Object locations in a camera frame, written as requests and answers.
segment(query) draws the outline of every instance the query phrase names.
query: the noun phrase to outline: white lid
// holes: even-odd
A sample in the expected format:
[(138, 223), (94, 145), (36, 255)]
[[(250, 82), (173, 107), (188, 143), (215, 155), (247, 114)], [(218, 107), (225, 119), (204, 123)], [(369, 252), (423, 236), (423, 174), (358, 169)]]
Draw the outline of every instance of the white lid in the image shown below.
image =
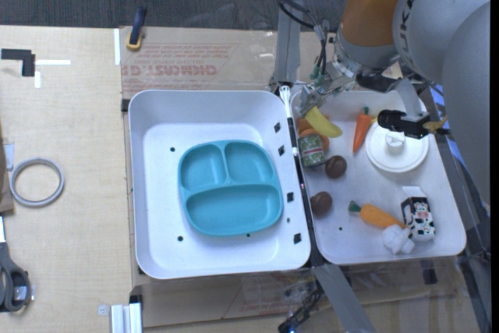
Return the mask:
[(428, 136), (422, 139), (406, 136), (403, 140), (396, 140), (397, 136), (400, 134), (375, 122), (366, 137), (367, 157), (385, 171), (407, 172), (421, 164), (428, 154)]

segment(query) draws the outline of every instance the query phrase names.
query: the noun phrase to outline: green can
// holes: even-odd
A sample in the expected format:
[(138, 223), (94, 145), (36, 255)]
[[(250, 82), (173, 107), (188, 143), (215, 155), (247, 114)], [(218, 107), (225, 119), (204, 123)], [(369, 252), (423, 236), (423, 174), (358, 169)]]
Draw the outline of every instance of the green can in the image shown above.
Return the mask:
[(304, 167), (317, 167), (326, 162), (320, 136), (316, 133), (298, 139), (299, 156)]

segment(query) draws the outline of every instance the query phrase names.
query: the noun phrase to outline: scissors handle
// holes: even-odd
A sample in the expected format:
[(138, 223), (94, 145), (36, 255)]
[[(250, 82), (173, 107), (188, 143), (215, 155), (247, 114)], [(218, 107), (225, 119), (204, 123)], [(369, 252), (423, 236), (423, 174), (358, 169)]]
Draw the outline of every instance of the scissors handle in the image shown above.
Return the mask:
[[(2, 277), (5, 279), (5, 288), (0, 280), (0, 305), (2, 304), (3, 292), (3, 304), (5, 308), (11, 312), (16, 312), (30, 301), (31, 284), (27, 273), (11, 260), (7, 243), (0, 243), (0, 279)], [(14, 299), (14, 281), (21, 282), (17, 284), (18, 286), (26, 286), (26, 299)]]

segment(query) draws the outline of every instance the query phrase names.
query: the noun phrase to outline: blue divided plate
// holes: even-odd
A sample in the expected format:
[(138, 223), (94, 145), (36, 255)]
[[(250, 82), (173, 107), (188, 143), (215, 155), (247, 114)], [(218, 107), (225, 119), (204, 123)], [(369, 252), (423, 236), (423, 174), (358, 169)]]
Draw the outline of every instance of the blue divided plate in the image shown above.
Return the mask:
[(208, 236), (236, 236), (272, 226), (283, 209), (267, 152), (247, 140), (191, 147), (179, 162), (179, 192), (189, 223)]

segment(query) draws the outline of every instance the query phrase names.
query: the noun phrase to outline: orange carrot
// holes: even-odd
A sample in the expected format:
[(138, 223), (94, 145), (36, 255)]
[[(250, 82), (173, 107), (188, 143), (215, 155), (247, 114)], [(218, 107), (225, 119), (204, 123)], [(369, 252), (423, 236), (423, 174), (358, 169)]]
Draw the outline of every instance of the orange carrot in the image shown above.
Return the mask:
[(364, 139), (366, 139), (367, 131), (369, 130), (371, 122), (373, 121), (373, 118), (367, 114), (368, 112), (368, 107), (364, 107), (363, 112), (357, 115), (356, 131), (353, 135), (354, 153), (357, 152)]
[(392, 225), (398, 225), (402, 229), (407, 228), (407, 226), (401, 223), (396, 217), (381, 210), (373, 204), (364, 204), (361, 207), (352, 200), (349, 204), (349, 211), (359, 214), (364, 222), (375, 225), (379, 228), (387, 228)]

